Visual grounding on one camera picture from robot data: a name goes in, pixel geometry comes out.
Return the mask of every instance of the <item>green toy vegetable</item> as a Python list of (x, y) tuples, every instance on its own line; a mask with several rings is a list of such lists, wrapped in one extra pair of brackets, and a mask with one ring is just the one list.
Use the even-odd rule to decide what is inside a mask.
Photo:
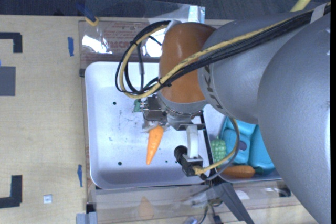
[(226, 156), (226, 144), (222, 139), (215, 139), (210, 142), (214, 163)]

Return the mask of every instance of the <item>dark gray square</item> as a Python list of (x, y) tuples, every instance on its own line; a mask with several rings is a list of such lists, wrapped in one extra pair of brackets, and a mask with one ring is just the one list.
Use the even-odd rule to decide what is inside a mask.
[(15, 96), (15, 67), (0, 67), (0, 96)]

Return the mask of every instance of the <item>wooden table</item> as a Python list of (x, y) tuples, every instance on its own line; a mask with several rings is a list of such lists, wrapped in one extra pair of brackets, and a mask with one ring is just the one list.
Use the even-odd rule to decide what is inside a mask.
[[(1, 65), (16, 67), (15, 96), (0, 96), (0, 198), (10, 196), (11, 176), (23, 177), (22, 203), (0, 209), (0, 223), (75, 223), (76, 214), (85, 212), (79, 20), (83, 18), (0, 16), (0, 32), (23, 36), (23, 53), (16, 54), (12, 40), (0, 39)], [(68, 37), (73, 38), (74, 56), (69, 53)], [(52, 203), (45, 204), (44, 195), (52, 195)], [(249, 213), (256, 223), (315, 223), (301, 205), (252, 206)], [(223, 214), (226, 223), (236, 222), (230, 212)]]

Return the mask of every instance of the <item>black corner marker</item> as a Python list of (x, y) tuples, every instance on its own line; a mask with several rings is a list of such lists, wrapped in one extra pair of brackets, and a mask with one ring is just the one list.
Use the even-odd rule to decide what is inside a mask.
[(18, 207), (22, 202), (22, 175), (12, 176), (10, 196), (0, 198), (0, 208)]
[(13, 40), (13, 53), (21, 54), (22, 49), (22, 35), (16, 32), (0, 32), (0, 39)]

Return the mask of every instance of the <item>metal leg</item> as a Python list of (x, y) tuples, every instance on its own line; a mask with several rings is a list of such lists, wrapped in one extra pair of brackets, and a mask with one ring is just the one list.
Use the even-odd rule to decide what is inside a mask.
[(231, 183), (222, 183), (217, 186), (221, 188), (220, 199), (225, 203), (225, 205), (230, 209), (230, 211), (235, 215), (239, 221), (245, 221), (247, 224), (254, 224), (250, 215), (248, 214), (242, 201), (240, 201), (238, 195)]

